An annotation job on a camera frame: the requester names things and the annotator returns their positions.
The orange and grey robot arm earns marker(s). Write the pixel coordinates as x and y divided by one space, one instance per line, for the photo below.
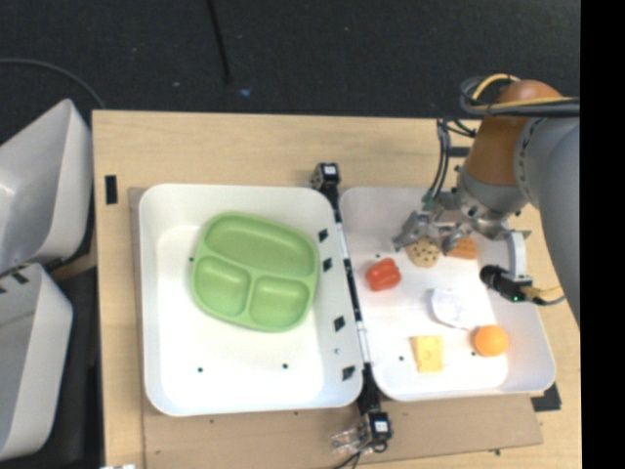
493 135

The white crumpled packet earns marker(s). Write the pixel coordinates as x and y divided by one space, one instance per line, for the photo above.
459 308

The thin black and white rod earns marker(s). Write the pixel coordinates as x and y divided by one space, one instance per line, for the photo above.
352 286

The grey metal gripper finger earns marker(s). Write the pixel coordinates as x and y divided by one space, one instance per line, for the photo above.
454 240
412 230

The yellow cheese wedge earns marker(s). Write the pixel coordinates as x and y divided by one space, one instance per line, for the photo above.
428 353

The red toy pepper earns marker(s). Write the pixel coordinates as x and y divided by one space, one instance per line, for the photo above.
383 275

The orange toy fruit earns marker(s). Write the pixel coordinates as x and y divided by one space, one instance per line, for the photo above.
490 341

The green divided plate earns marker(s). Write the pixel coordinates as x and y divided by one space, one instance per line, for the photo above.
254 271

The white plastic tray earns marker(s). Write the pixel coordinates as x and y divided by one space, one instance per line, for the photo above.
234 369
439 379

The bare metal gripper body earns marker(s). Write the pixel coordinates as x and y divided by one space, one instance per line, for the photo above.
481 220

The tan chocolate chip biscuit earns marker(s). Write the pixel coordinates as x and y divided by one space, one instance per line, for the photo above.
422 253

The black cylinder on white bracket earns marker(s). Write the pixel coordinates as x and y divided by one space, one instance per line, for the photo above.
516 254

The orange toy bread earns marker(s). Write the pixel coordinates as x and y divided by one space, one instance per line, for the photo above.
464 249

